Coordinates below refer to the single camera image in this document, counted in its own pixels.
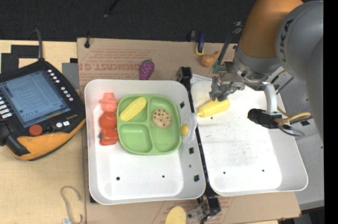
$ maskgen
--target cookie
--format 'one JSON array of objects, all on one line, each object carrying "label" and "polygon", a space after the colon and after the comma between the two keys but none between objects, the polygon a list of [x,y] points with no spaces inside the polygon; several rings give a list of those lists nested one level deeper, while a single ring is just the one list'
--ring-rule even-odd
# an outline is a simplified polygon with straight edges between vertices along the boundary
[{"label": "cookie", "polygon": [[159,128],[167,128],[171,122],[171,114],[163,108],[156,108],[152,112],[152,122]]}]

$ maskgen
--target green plate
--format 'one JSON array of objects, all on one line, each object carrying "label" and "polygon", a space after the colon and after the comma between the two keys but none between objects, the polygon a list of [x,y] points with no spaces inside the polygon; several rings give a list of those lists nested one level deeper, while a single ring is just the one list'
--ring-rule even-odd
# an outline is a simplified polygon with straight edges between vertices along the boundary
[{"label": "green plate", "polygon": [[[136,98],[147,99],[146,107],[132,120],[124,122],[121,112]],[[152,122],[153,110],[165,109],[172,116],[167,128],[159,128]],[[182,142],[181,122],[176,105],[167,97],[151,94],[129,95],[120,99],[117,106],[117,132],[122,147],[130,153],[143,155],[168,154],[179,148]]]}]

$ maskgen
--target yellow toy bottle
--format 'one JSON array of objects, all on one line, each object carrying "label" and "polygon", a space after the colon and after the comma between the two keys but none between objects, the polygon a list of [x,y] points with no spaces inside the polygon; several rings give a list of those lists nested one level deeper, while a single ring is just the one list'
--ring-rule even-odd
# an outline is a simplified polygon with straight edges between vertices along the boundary
[{"label": "yellow toy bottle", "polygon": [[197,116],[201,117],[207,117],[211,116],[217,113],[220,113],[222,111],[226,111],[230,107],[230,101],[229,99],[218,101],[217,99],[215,101],[210,100],[203,106],[199,108],[199,112],[196,114]]}]

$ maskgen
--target table surface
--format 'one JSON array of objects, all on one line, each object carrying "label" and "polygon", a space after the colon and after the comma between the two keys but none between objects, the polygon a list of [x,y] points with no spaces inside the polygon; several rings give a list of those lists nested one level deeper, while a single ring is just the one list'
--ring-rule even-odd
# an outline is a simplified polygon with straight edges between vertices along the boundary
[{"label": "table surface", "polygon": [[[1,53],[10,53],[12,45],[38,45],[38,42],[0,40]],[[62,71],[63,63],[69,63],[70,58],[78,57],[77,43],[43,42],[43,55],[48,62]],[[34,61],[36,59],[19,59],[19,67]],[[77,193],[71,188],[64,190],[64,195],[71,204],[74,221],[80,221],[81,215],[83,217],[82,223],[95,223],[92,219],[87,221],[87,212],[91,212],[92,218],[93,206],[97,206],[96,208],[105,206],[88,204],[89,197],[86,188],[88,182],[86,182],[84,175],[84,170],[87,168],[87,162],[84,161],[86,152],[83,153],[86,144],[83,141],[86,141],[85,127],[60,149],[37,161],[19,161],[11,155],[5,146],[0,147],[0,180],[2,182],[0,223],[62,223],[63,219],[68,218],[65,202],[60,193],[64,186],[74,188],[81,196],[79,199]],[[278,205],[281,205],[283,210],[281,211],[282,215],[278,215],[275,219],[297,217],[300,214],[294,192],[257,195],[257,197],[259,197],[259,201],[267,200],[270,203],[278,200]],[[244,197],[233,199],[233,202],[236,203],[237,200],[241,205],[246,202]],[[122,205],[119,209],[121,208],[130,214],[128,206]],[[144,208],[151,212],[146,203],[137,204],[134,208],[136,208],[136,214],[138,212],[142,214]],[[102,211],[106,213],[109,210],[104,208]],[[266,219],[262,219],[265,221],[258,223],[278,223],[275,219],[269,219],[268,214],[266,217]]]}]

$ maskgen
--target red toy pepper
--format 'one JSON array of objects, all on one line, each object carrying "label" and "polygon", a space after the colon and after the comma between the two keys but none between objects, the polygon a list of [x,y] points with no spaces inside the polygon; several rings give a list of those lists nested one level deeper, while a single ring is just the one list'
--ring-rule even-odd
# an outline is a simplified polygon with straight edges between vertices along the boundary
[{"label": "red toy pepper", "polygon": [[139,69],[140,80],[148,80],[154,70],[155,64],[151,59],[143,61]]},{"label": "red toy pepper", "polygon": [[117,131],[112,128],[103,128],[101,130],[99,138],[100,144],[103,146],[115,144],[118,141]]}]

